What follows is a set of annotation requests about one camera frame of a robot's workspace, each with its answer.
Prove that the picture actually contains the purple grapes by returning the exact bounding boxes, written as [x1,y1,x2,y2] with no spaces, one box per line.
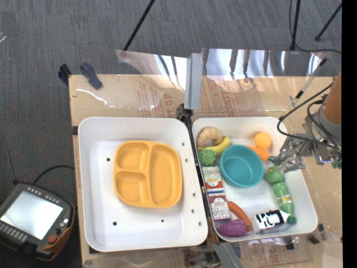
[216,219,251,238]

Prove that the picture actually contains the white plastic tray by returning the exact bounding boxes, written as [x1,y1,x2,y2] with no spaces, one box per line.
[77,117,209,253]
[191,116,319,243]

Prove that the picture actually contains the green broccoli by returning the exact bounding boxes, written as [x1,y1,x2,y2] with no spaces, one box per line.
[197,147,218,167]

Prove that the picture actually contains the black block with thin wires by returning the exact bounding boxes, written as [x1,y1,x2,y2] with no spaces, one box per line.
[175,103,194,123]

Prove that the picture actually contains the white and red carton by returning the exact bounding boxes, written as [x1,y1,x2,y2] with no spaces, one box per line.
[207,192,232,222]
[201,165,225,194]

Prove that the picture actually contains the yellow divided plate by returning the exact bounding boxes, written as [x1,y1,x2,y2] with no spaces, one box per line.
[113,140,184,209]

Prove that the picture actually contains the yellow banana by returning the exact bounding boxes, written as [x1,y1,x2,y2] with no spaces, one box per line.
[197,135,232,156]

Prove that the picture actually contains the beige croissant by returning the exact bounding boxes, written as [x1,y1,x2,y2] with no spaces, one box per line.
[196,126,224,148]

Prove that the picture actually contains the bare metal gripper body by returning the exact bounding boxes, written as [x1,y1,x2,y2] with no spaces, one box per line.
[295,115,342,166]

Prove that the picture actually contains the orange ball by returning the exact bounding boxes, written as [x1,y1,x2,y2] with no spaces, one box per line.
[254,132,272,150]

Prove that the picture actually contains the black and white carton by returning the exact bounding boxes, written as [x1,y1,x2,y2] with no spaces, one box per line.
[254,209,291,235]

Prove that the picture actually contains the green bottle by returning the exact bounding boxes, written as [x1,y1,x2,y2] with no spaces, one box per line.
[272,181,297,225]

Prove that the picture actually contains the brown cardboard board red print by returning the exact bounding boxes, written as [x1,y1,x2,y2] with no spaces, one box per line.
[68,74,342,268]

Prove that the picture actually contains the orange carrot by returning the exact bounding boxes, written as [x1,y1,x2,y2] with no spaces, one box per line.
[247,146,277,163]
[226,201,253,232]

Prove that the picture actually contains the teal bowl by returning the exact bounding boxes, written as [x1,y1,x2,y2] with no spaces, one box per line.
[219,145,265,189]

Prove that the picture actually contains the green pear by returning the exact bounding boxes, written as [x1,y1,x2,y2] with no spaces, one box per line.
[263,165,286,185]

